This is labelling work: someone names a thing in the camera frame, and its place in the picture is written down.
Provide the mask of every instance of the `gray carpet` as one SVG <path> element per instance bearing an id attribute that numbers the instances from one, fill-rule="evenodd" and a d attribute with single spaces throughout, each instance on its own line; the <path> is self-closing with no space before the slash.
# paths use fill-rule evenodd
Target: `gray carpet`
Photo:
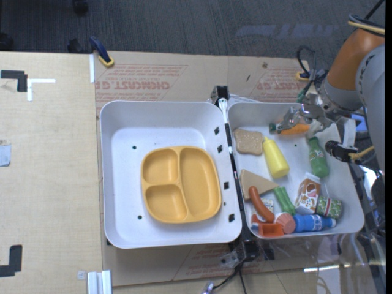
<path id="1" fill-rule="evenodd" d="M 328 69 L 353 31 L 350 13 L 364 17 L 378 0 L 3 0 L 1 32 L 14 51 L 65 53 L 70 39 L 91 51 L 89 36 L 107 50 L 294 58 L 299 45 Z M 370 20 L 385 24 L 385 3 Z"/>

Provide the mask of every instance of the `chair wheel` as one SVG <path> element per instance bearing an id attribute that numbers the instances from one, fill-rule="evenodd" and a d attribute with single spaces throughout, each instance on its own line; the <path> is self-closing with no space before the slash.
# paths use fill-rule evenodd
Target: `chair wheel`
<path id="1" fill-rule="evenodd" d="M 13 45 L 13 39 L 11 36 L 0 33 L 0 51 L 9 51 Z"/>
<path id="2" fill-rule="evenodd" d="M 72 0 L 72 7 L 76 14 L 84 14 L 88 11 L 87 0 Z"/>

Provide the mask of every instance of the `green bottle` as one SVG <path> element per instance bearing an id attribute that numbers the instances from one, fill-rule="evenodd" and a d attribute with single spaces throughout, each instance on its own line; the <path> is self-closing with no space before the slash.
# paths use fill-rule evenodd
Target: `green bottle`
<path id="1" fill-rule="evenodd" d="M 295 215 L 295 207 L 286 192 L 286 188 L 284 186 L 275 187 L 274 193 L 275 193 L 277 200 L 281 206 L 282 212 L 286 212 L 286 213 L 289 213 L 292 216 L 294 216 Z"/>
<path id="2" fill-rule="evenodd" d="M 319 145 L 319 139 L 314 136 L 309 139 L 311 150 L 309 151 L 309 160 L 311 162 L 312 174 L 319 178 L 329 175 L 330 169 L 326 163 L 326 157 L 323 149 Z"/>

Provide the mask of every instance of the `clamp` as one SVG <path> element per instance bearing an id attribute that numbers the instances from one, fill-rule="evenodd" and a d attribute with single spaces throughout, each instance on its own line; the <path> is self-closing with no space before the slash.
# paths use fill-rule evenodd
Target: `clamp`
<path id="1" fill-rule="evenodd" d="M 99 61 L 105 66 L 105 67 L 111 67 L 115 63 L 113 58 L 108 54 L 106 51 L 104 45 L 94 36 L 91 36 L 89 38 L 90 44 L 93 47 L 93 49 L 96 49 L 99 53 Z"/>

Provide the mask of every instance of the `yellow divided plate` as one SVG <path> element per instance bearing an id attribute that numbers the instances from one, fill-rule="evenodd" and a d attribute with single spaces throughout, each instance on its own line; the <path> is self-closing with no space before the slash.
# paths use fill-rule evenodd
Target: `yellow divided plate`
<path id="1" fill-rule="evenodd" d="M 166 223 L 196 222 L 221 207 L 221 188 L 211 156 L 193 146 L 160 148 L 141 163 L 141 187 L 147 210 Z"/>

